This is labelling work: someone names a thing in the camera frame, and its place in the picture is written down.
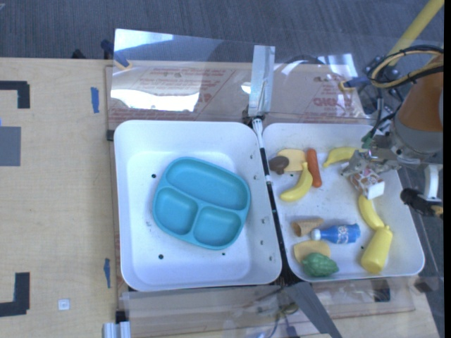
white square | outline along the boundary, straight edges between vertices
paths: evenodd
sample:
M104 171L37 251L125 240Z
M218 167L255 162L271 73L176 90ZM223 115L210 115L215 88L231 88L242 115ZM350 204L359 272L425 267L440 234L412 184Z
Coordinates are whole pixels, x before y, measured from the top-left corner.
M60 311L68 311L70 309L70 299L59 299L58 309Z

carrot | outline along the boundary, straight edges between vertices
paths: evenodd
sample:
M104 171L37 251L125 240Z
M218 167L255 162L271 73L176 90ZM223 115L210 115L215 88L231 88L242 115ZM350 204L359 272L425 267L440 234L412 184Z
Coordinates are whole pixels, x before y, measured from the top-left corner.
M319 174L318 156L316 155L316 150L312 148L308 149L305 153L305 158L307 160L309 172L313 176L313 183L311 185L315 188L319 188L323 182Z

brown cylinder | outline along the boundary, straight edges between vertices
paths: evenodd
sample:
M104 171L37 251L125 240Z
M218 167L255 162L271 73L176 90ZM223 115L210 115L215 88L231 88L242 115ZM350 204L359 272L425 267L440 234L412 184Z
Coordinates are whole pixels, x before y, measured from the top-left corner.
M443 61L444 54L431 63ZM400 122L416 130L442 132L439 101L443 90L443 72L420 77L410 89L398 113Z

white tray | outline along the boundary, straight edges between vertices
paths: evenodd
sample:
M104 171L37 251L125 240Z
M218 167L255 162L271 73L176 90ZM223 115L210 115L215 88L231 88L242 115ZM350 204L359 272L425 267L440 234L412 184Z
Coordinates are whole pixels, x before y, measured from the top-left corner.
M329 150L338 146L359 148L360 139L371 129L367 125L343 124L289 124L269 125L263 133L267 159L273 158L282 149L314 148L317 151L323 185L311 188L307 195L296 202L287 203L279 199L285 189L292 187L299 173L277 175L271 172L273 191L282 230L283 241L291 270L299 278L310 281L351 280L372 277L394 277L415 275L423 269L424 253L412 220L409 208L400 199L402 185L396 171L381 173L385 180L383 196L373 200L376 212L393 231L393 241L385 268L380 275L368 273L360 264L364 247L369 243L373 230L361 218L357 199L358 191L340 175L340 164L327 168L322 164ZM339 272L327 278L314 278L304 274L302 266L296 261L293 246L308 237L295 236L290 222L300 215L317 215L324 219L323 226L358 223L361 237L353 244L328 243L331 258L338 264Z
M114 148L121 270L130 287L148 292L268 284L279 276L280 250L257 137L246 125L129 120L116 129ZM184 242L154 222L152 199L159 177L181 156L219 165L249 185L245 226L227 249Z

yellow pole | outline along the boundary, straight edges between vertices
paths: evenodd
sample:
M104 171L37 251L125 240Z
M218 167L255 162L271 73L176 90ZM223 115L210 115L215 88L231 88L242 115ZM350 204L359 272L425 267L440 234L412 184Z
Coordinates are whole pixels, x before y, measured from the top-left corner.
M388 55L397 53L399 50L409 47L424 30L427 24L429 24L436 13L442 8L444 3L445 0L429 0L423 10L420 11L412 24L410 24L404 34L397 41L396 45L390 50ZM390 62L389 65L395 65L396 62L397 59Z

